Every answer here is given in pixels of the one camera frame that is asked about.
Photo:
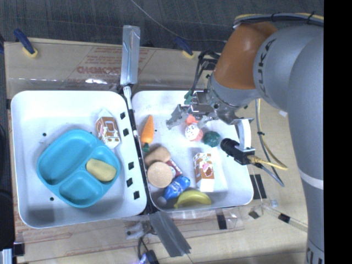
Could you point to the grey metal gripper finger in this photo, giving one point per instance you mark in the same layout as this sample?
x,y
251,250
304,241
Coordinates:
x,y
177,117
203,122

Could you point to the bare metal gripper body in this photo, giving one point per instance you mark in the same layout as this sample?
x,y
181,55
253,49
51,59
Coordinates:
x,y
202,106

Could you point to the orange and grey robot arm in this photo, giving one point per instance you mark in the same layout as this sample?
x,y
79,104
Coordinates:
x,y
299,73

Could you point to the small orange toy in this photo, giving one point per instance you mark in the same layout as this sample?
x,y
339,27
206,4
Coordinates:
x,y
191,119

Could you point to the white and pink cupcake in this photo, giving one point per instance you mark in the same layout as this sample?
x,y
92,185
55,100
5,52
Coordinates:
x,y
193,133

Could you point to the green broccoli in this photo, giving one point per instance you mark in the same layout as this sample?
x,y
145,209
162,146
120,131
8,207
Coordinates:
x,y
211,138

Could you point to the orange carrot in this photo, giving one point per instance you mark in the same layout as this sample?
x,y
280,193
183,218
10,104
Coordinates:
x,y
148,131

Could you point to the tan bread roll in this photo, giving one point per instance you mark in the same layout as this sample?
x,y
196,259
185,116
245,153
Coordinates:
x,y
156,155

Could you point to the white carton with pink print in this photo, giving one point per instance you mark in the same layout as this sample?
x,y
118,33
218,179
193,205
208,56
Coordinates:
x,y
204,172

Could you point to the red and white packet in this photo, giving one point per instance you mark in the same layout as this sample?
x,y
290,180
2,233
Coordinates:
x,y
176,168

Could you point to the round tan biscuit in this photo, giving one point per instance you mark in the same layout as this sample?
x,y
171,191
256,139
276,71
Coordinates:
x,y
160,175

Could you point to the white plastic tray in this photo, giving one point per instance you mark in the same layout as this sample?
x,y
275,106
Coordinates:
x,y
46,111
233,180

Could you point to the blue bottle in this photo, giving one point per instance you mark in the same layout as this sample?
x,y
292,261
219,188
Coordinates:
x,y
176,187

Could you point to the white and brown carton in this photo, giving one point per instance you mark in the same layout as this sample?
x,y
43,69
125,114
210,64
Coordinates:
x,y
108,132

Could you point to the yellow banana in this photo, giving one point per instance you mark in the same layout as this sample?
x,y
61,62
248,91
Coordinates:
x,y
193,198

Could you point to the yellow toy potato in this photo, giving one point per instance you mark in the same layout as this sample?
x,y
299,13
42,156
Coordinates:
x,y
101,170

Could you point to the blue divided plate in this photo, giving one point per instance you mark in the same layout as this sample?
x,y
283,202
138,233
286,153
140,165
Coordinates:
x,y
63,158

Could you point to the brown cardboard board red print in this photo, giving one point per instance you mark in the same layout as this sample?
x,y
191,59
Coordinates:
x,y
68,62

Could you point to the black cylinder on white bracket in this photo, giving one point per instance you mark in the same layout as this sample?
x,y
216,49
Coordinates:
x,y
233,148

